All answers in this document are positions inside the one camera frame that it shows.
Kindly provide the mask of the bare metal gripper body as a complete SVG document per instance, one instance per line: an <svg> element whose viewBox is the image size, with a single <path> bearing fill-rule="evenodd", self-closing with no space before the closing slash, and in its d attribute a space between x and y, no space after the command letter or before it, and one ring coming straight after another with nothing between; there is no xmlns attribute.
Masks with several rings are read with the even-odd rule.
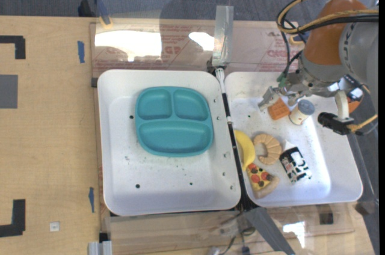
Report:
<svg viewBox="0 0 385 255"><path fill-rule="evenodd" d="M337 82L321 81L305 70L281 73L278 83L279 92L288 98L302 98L311 95L331 97L339 90Z"/></svg>

